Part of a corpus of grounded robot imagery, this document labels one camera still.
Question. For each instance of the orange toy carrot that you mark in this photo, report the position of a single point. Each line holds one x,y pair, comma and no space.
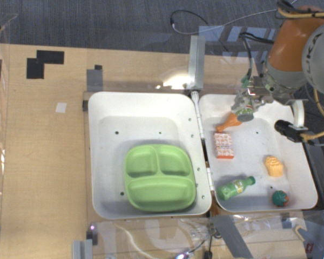
228,123

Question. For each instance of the pale orange toy cupcake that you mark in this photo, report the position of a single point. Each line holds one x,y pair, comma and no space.
274,166

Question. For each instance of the green plastic bottle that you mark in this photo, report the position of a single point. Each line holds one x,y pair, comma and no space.
232,190

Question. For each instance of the white plastic tray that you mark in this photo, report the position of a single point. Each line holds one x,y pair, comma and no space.
253,150
110,171

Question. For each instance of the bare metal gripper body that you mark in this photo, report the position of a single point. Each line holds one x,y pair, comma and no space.
257,89

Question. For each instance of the orange and white carton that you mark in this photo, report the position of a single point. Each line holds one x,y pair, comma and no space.
224,146

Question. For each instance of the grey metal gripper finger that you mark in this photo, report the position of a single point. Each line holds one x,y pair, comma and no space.
237,103

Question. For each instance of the green divided plate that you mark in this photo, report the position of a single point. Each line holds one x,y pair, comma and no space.
159,187

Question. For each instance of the black cylinder on white bracket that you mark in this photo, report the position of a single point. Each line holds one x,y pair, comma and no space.
286,129

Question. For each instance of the grey can with green label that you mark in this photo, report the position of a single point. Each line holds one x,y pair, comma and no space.
245,115

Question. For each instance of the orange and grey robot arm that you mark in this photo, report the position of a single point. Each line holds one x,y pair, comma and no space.
289,50

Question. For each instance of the green and red toy strawberry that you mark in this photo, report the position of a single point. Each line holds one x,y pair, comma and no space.
279,198

